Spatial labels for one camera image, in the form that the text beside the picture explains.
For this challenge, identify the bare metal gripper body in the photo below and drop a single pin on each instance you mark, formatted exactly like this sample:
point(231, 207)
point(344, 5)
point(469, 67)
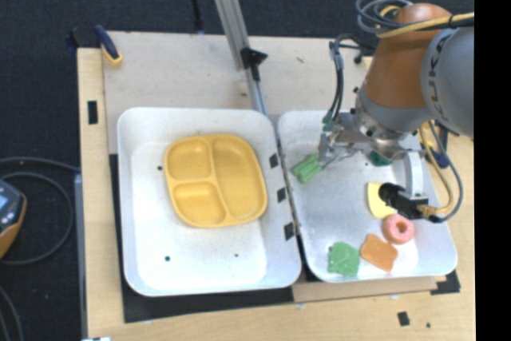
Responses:
point(359, 136)

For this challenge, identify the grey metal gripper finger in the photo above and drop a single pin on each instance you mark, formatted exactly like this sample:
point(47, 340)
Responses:
point(332, 157)
point(322, 147)

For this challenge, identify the green toy bean pods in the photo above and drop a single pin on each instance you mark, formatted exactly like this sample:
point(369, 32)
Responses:
point(305, 169)

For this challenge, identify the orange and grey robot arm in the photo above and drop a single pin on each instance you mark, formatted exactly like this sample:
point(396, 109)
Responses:
point(399, 68)

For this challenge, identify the dark green round object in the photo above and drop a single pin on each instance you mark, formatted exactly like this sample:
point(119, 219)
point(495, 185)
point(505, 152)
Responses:
point(377, 159)

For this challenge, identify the white plastic tray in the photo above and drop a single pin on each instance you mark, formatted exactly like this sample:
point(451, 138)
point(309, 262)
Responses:
point(199, 259)
point(339, 207)

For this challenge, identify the thin black and white rod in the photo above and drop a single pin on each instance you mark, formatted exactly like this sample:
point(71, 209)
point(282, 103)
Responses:
point(291, 191)

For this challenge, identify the yellow wedge slice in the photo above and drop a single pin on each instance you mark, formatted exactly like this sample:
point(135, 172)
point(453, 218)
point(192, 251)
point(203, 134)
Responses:
point(375, 199)

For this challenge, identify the yellow divided plate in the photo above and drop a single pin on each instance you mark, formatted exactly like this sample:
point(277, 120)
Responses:
point(235, 179)

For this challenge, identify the pink doughnut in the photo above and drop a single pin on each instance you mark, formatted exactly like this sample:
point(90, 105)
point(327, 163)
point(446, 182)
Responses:
point(391, 231)

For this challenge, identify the green lettuce leaf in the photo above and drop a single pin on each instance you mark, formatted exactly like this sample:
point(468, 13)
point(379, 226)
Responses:
point(343, 259)

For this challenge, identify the orange bread slice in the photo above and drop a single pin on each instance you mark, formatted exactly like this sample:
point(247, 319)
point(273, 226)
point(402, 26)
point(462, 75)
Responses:
point(378, 252)

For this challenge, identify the pale wood board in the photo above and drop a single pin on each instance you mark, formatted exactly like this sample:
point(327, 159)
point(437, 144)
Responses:
point(179, 72)

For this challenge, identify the black cylinder on white bracket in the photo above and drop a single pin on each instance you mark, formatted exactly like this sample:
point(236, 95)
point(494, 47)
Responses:
point(403, 201)

